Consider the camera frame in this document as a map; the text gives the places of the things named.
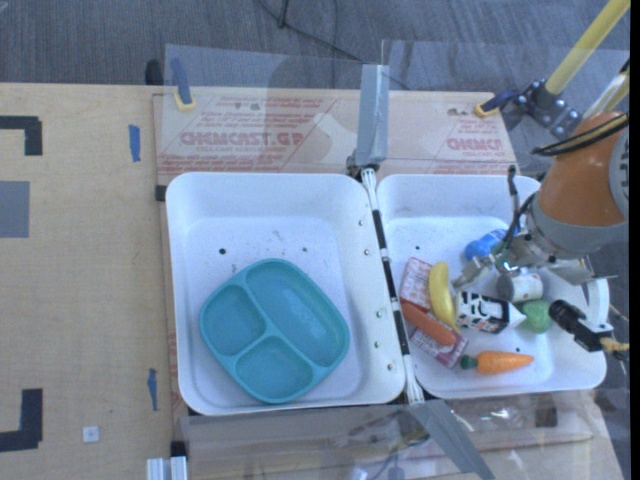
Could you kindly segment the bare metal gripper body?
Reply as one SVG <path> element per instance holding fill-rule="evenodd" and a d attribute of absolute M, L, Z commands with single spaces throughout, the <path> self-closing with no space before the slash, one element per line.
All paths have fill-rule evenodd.
<path fill-rule="evenodd" d="M 556 243 L 534 231 L 508 232 L 494 252 L 499 272 L 547 267 L 558 255 Z"/>

